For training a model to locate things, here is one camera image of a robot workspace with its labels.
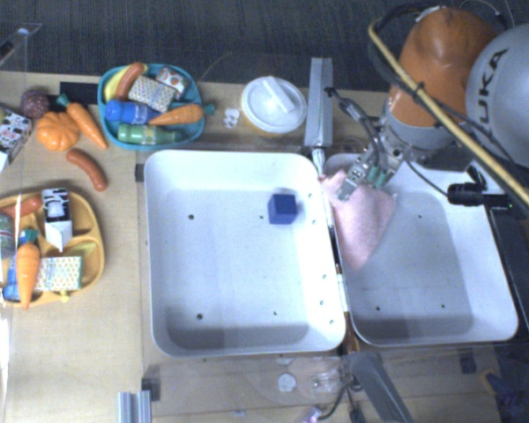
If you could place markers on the clear plastic bottle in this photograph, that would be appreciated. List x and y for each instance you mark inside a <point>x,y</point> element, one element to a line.
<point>330,379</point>

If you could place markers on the orange carrot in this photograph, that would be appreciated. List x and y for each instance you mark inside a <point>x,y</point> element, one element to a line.
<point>27,267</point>
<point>86,123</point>
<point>178,115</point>

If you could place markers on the black cylinder on white bracket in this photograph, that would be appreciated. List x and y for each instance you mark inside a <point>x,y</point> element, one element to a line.
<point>465,194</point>

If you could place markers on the green bottle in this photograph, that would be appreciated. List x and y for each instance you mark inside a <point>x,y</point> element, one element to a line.
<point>143,134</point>

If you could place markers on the orange divided plate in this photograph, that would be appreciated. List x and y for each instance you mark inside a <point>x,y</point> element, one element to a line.
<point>90,236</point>

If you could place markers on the orange-brown sausage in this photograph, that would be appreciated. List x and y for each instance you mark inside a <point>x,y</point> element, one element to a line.
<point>130,79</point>
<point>87,169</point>
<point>28,206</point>

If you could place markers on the blue bottle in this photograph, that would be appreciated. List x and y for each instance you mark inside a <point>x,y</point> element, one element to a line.
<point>128,111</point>
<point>11,287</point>

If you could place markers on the blue cube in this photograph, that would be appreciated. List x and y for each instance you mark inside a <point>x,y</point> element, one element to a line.
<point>282,209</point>

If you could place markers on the small white object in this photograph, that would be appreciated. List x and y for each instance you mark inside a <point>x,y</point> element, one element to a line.
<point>231,118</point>

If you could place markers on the cow print milk carton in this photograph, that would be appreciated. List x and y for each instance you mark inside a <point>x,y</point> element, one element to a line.
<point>11,141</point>

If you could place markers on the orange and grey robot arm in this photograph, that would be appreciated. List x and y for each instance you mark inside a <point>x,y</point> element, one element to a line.
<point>441,55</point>

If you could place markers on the dark brown round toy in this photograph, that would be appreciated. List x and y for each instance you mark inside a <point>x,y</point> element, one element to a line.
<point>34,103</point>

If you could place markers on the yellow bowl with white lid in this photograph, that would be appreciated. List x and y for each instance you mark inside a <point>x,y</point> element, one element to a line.
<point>273,104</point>

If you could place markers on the black and white milk carton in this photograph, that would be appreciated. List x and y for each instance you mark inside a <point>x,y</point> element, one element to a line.
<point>57,218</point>

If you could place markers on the white plastic tray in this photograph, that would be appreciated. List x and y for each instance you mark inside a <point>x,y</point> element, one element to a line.
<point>238,280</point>
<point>432,271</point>

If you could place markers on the blue divided plate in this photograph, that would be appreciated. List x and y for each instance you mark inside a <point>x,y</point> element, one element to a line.
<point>108,128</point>

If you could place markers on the patterned yellow packet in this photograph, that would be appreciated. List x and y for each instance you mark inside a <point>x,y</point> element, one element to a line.
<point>151,93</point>
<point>61,273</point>

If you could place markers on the white carton with orange print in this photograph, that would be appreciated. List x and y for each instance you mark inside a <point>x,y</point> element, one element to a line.
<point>173,81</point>

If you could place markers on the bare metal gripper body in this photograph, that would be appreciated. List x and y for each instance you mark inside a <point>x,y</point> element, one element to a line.
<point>383,159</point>

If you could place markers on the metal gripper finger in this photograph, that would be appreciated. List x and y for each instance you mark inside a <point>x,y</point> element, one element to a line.
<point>351,181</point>

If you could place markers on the pink cloth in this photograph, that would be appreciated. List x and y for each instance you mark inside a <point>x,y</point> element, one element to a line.
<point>361,227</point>

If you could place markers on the yellow banana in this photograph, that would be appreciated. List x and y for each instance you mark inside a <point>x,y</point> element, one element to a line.
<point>110,86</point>

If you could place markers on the orange pumpkin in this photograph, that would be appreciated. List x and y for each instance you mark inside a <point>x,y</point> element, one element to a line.
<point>57,131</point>

